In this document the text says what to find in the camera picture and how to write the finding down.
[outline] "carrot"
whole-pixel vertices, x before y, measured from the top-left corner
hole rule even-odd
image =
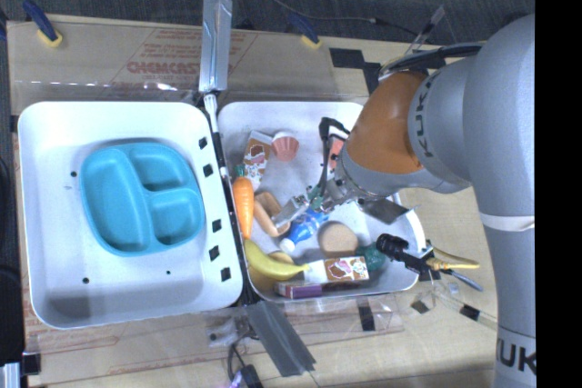
[[[251,237],[253,228],[253,210],[255,208],[255,190],[251,180],[245,177],[245,166],[236,166],[236,179],[233,183],[236,217],[243,238]]]

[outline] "banana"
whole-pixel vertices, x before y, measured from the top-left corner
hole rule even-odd
[[[295,265],[277,261],[273,257],[265,254],[250,239],[245,239],[245,255],[248,264],[257,272],[278,281],[289,280],[300,272],[309,270],[309,265],[307,264]]]

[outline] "white bottle cap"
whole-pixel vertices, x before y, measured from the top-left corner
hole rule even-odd
[[[293,251],[295,251],[295,243],[291,241],[289,238],[283,238],[281,240],[281,243],[279,243],[279,247],[286,254],[291,254]]]

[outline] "blue divided plate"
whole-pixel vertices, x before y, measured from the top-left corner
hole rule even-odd
[[[110,146],[90,154],[79,174],[97,241],[118,255],[164,251],[205,224],[200,188],[186,159],[159,143]]]

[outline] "blue bottle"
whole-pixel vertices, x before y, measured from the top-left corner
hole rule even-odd
[[[309,208],[304,214],[297,217],[291,223],[291,229],[287,238],[283,238],[279,246],[284,253],[291,254],[295,251],[296,244],[305,241],[316,234],[319,226],[329,218],[328,214],[316,212]]]

